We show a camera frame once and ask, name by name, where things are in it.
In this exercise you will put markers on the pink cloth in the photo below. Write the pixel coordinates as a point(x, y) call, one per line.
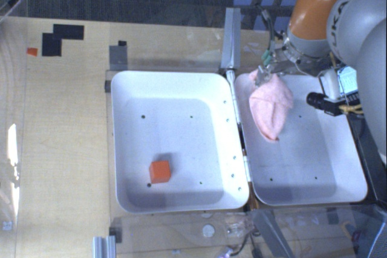
point(270, 105)

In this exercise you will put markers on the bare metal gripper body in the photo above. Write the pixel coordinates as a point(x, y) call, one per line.
point(281, 60)

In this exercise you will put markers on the orange cube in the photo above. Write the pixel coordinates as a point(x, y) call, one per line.
point(160, 172)

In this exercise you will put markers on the white plastic tray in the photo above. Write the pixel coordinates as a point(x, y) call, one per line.
point(305, 160)
point(181, 142)

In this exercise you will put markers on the thin black and white rod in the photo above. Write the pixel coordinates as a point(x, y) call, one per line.
point(231, 78)

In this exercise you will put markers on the black cylinder on white bracket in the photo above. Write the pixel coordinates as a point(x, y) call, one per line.
point(325, 102)

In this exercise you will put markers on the pale wood board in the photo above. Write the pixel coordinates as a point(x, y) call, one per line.
point(169, 51)

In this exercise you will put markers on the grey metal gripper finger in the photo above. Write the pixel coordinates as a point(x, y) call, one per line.
point(261, 75)

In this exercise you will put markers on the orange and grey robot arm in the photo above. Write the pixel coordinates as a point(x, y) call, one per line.
point(347, 24)

